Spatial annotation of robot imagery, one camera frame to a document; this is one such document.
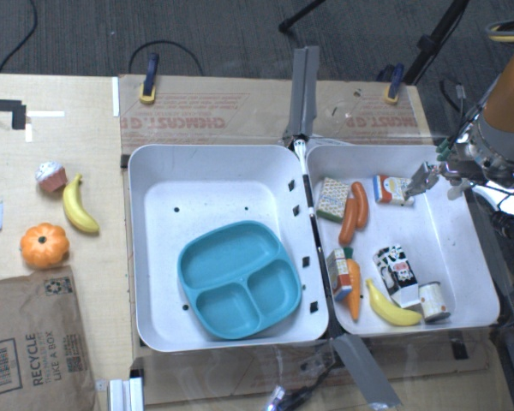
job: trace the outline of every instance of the banana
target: banana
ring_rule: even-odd
[[[99,231],[99,224],[93,217],[84,209],[80,195],[80,180],[81,174],[76,174],[72,180],[63,190],[63,208],[65,215],[69,221],[81,231],[87,233],[97,233]]]
[[[422,315],[409,309],[402,309],[388,300],[371,278],[366,279],[369,288],[369,304],[381,318],[393,325],[416,325],[422,320]]]

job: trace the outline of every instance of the can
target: can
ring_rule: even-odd
[[[419,299],[426,323],[446,319],[451,315],[445,305],[439,282],[419,285]]]

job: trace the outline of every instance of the toy pumpkin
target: toy pumpkin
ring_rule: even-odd
[[[50,223],[31,227],[21,238],[21,255],[36,268],[47,268],[60,262],[69,247],[65,230]]]

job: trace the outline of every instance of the teal tray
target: teal tray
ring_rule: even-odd
[[[194,239],[177,261],[194,313],[216,337],[242,339],[275,325],[301,302],[301,283],[282,242],[242,221]]]

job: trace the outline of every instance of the brown cardboard bag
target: brown cardboard bag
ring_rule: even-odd
[[[0,409],[83,411],[94,403],[70,267],[0,280]]]

